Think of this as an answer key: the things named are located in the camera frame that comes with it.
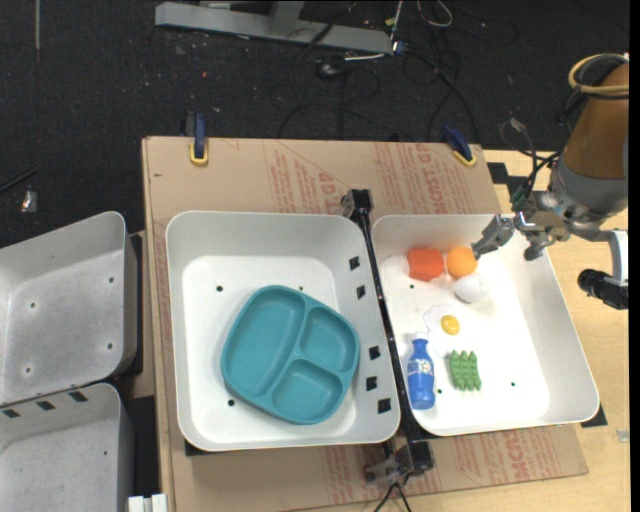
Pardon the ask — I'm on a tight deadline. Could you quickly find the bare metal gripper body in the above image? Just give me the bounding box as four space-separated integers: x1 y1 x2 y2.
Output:
513 191 573 243

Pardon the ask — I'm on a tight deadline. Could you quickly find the orange ball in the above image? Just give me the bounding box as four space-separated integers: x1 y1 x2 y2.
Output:
445 245 479 280

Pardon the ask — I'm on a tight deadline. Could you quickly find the orange block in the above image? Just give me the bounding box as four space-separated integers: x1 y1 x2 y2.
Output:
406 246 446 283

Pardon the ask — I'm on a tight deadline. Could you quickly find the white plastic tray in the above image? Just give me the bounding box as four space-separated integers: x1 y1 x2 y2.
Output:
370 213 601 438
164 209 402 453

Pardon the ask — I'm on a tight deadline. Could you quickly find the white and yellow fried egg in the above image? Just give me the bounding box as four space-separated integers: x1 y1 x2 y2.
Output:
422 303 464 351

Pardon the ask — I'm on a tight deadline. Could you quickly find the thin black rod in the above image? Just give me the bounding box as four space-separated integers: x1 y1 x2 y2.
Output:
355 209 424 451

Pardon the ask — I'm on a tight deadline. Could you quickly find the green ridged block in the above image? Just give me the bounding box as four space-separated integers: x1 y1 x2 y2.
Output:
448 349 483 393

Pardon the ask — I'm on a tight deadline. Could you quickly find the blue bottle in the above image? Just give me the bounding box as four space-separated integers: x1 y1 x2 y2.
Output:
405 331 437 412

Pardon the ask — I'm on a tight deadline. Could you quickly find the brown cardboard board red print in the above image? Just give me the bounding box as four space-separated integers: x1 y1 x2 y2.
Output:
141 135 590 512

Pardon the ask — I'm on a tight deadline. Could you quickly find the blue divided plate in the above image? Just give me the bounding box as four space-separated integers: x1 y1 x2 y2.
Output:
219 284 362 426

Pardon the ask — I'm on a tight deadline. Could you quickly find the black cylinder on white bracket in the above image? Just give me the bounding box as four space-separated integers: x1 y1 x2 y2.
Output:
577 228 630 312

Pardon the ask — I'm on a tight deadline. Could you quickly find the black block with thin wires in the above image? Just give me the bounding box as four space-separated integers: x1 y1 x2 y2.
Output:
363 439 435 484
340 188 376 222

